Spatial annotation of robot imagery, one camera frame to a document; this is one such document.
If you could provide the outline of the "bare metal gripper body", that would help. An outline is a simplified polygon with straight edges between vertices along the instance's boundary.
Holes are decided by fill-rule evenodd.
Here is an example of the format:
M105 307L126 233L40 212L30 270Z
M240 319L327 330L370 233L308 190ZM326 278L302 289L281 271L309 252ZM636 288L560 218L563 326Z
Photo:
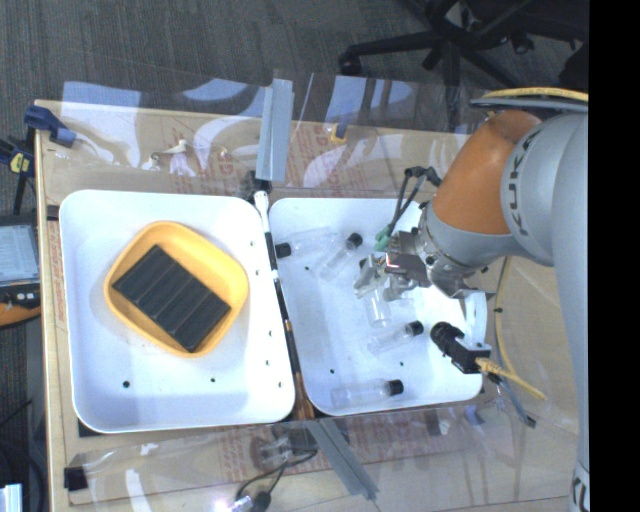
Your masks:
M415 279L417 287L432 286L424 258L419 255L416 247L416 236L413 232L398 231L391 236L386 248L385 273L388 276L400 274Z

